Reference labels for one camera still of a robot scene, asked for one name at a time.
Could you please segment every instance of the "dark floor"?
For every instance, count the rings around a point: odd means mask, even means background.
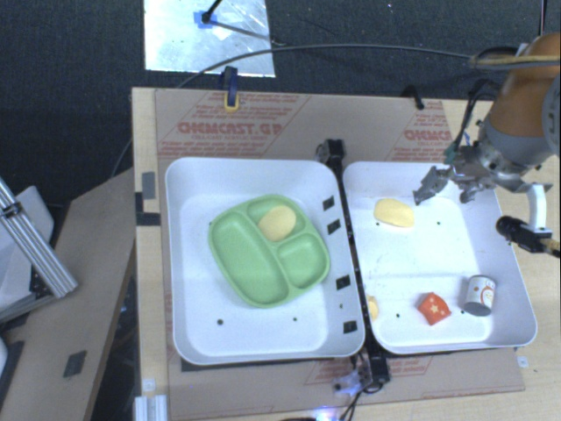
[[[531,41],[541,0],[266,4],[271,33],[293,46],[383,43],[475,54]],[[556,31],[561,0],[547,9],[546,32]],[[0,14],[0,176],[16,192],[37,185],[48,203],[63,203],[110,177],[131,137],[131,88],[174,87],[188,75],[145,71],[143,0],[0,0]],[[276,78],[241,78],[239,87],[399,96],[414,84],[422,96],[463,98],[480,77],[463,60],[400,51],[299,52],[274,61]],[[193,83],[216,85],[214,75]],[[127,155],[120,169],[130,166]],[[117,349],[123,360],[110,361],[116,377],[108,382],[126,375],[127,347]]]

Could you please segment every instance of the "yellow food item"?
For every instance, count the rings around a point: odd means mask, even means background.
[[[374,207],[374,216],[383,223],[402,228],[410,228],[415,224],[413,209],[393,198],[379,200]]]
[[[370,320],[374,321],[378,317],[378,303],[374,296],[366,295],[366,302],[368,303],[368,312],[370,313]]]
[[[294,230],[296,213],[288,206],[275,206],[263,216],[257,226],[266,239],[280,242]]]

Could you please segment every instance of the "silver can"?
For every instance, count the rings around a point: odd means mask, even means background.
[[[476,317],[489,315],[493,308],[495,287],[495,281],[489,276],[472,276],[467,285],[464,310]]]

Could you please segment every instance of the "red object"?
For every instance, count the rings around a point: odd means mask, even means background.
[[[452,313],[444,299],[436,293],[429,293],[417,309],[427,318],[429,325],[442,321]]]

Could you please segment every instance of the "divided green plate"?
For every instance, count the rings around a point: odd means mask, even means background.
[[[294,230],[282,241],[266,239],[257,226],[273,207],[296,214]],[[210,224],[209,245],[224,277],[247,303],[274,307],[319,283],[330,270],[330,256],[316,228],[300,207],[281,195],[239,204]]]

